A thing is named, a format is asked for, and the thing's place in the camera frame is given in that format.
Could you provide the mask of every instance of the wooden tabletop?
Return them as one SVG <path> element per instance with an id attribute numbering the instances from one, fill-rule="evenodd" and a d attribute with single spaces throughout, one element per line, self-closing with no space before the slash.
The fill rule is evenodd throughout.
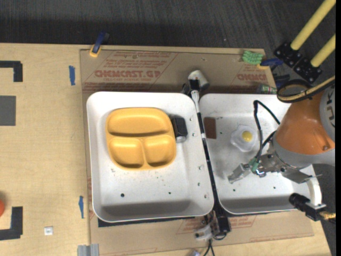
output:
<path id="1" fill-rule="evenodd" d="M 91 243 L 88 209 L 84 208 L 82 218 L 79 208 L 80 197 L 84 206 L 88 203 L 79 50 L 88 48 L 0 44 L 0 61 L 23 64 L 23 82 L 13 82 L 12 68 L 0 68 L 0 95 L 16 97 L 15 126 L 0 126 L 0 198 L 6 205 L 0 230 L 9 228 L 11 207 L 23 207 L 23 234 L 20 239 L 0 241 L 0 255 L 77 255 L 78 245 Z M 75 85 L 70 84 L 69 66 L 75 68 Z M 53 235 L 45 235 L 44 228 L 50 226 Z M 321 223 L 312 222 L 312 228 L 312 237 L 216 246 L 214 250 L 216 255 L 330 255 Z"/>

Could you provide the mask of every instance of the green sponge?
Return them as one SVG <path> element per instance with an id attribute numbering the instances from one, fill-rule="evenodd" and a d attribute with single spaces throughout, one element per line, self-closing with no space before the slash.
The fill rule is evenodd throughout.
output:
<path id="1" fill-rule="evenodd" d="M 262 62 L 263 55 L 260 53 L 254 53 L 251 51 L 245 51 L 243 54 L 243 61 L 251 65 L 258 65 Z"/>

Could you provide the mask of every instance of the blue clip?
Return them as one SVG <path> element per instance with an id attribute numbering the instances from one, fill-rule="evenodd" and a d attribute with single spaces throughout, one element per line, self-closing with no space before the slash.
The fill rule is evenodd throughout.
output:
<path id="1" fill-rule="evenodd" d="M 268 59 L 261 62 L 261 66 L 280 66 L 283 64 L 283 61 L 278 58 Z"/>
<path id="2" fill-rule="evenodd" d="M 101 44 L 103 42 L 106 42 L 108 40 L 108 38 L 109 38 L 109 34 L 106 33 L 105 31 L 101 31 L 98 34 L 98 37 L 97 37 L 95 44 L 91 46 L 90 56 L 96 58 L 98 56 L 98 54 L 100 54 L 100 51 L 102 49 Z"/>

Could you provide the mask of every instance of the yellow pole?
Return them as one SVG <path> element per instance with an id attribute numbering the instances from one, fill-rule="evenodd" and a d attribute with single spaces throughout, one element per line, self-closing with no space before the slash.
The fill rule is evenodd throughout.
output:
<path id="1" fill-rule="evenodd" d="M 315 55 L 315 57 L 310 61 L 313 67 L 319 67 L 323 61 L 335 50 L 336 45 L 336 34 L 327 41 L 323 48 Z"/>
<path id="2" fill-rule="evenodd" d="M 328 14 L 332 7 L 336 4 L 336 0 L 324 0 L 316 12 L 311 16 L 308 23 L 305 24 L 300 33 L 291 43 L 291 48 L 293 50 L 299 50 L 299 48 L 304 44 L 308 37 L 313 33 L 315 28 L 323 20 L 323 18 Z"/>

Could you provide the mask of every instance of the yellow plate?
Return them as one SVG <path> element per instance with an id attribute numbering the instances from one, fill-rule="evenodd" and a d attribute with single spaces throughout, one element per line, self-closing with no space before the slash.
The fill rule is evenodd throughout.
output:
<path id="1" fill-rule="evenodd" d="M 105 133 L 110 158 L 122 169 L 157 169 L 175 159 L 172 123 L 160 109 L 114 110 L 107 117 Z"/>

